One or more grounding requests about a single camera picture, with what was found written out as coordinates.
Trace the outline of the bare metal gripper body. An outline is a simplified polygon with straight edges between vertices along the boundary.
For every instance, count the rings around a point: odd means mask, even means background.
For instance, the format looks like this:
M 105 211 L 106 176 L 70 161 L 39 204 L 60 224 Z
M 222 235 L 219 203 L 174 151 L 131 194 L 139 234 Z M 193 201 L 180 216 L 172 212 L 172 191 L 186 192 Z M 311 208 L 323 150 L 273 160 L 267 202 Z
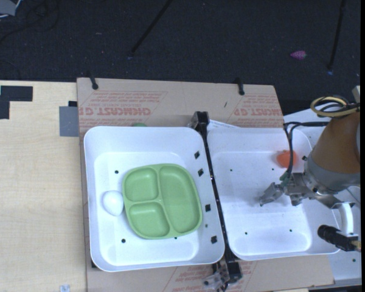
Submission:
M 339 207 L 341 200 L 335 195 L 335 190 L 329 189 L 309 173 L 287 173 L 282 175 L 283 193 L 290 197 L 292 194 L 306 194 L 306 199 L 316 200 L 326 207 Z

